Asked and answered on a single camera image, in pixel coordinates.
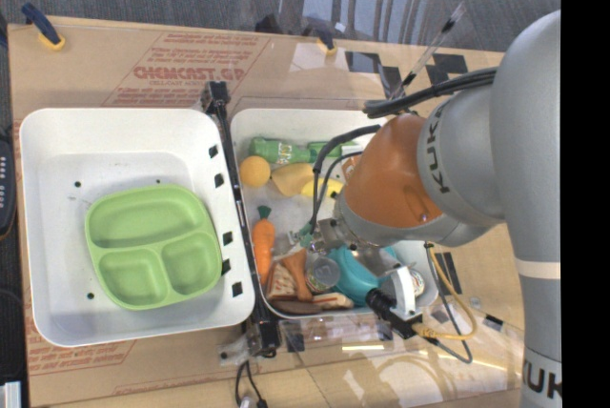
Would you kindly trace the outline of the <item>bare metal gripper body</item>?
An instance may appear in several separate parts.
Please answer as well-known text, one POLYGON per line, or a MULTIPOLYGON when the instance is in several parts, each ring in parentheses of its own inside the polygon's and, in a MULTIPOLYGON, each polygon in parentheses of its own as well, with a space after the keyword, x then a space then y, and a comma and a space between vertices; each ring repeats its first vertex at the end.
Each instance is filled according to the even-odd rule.
POLYGON ((311 246, 317 253, 329 253, 345 246, 354 259, 376 277, 387 276, 399 268, 399 261, 382 248, 357 237, 342 219, 318 221, 311 232, 311 246))

